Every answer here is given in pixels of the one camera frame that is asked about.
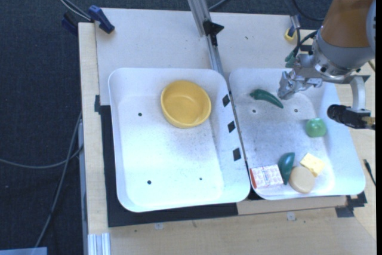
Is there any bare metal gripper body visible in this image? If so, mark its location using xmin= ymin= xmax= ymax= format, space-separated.
xmin=291 ymin=53 xmax=370 ymax=90

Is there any yellow bowl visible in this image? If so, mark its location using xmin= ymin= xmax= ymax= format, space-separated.
xmin=160 ymin=79 xmax=212 ymax=130

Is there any light green apple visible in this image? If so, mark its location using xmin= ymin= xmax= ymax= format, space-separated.
xmin=304 ymin=117 xmax=328 ymax=139

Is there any black cylinder on white bracket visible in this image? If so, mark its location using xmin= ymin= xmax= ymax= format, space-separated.
xmin=326 ymin=75 xmax=376 ymax=130

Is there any dark green wedge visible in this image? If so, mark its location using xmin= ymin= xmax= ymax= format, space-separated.
xmin=277 ymin=152 xmax=296 ymax=186

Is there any green chili pepper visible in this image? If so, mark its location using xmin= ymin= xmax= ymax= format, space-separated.
xmin=249 ymin=88 xmax=285 ymax=109

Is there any orange and white carton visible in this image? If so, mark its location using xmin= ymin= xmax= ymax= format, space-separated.
xmin=249 ymin=164 xmax=285 ymax=190

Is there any yellow cheese wedge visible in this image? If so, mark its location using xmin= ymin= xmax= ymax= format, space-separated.
xmin=299 ymin=152 xmax=326 ymax=178

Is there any beige round biscuit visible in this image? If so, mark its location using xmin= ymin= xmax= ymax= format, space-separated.
xmin=288 ymin=165 xmax=316 ymax=195

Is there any white plastic tray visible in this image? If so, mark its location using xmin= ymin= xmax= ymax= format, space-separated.
xmin=107 ymin=67 xmax=251 ymax=213
xmin=229 ymin=67 xmax=367 ymax=201

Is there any pale flat board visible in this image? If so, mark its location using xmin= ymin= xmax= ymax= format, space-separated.
xmin=94 ymin=7 xmax=367 ymax=216

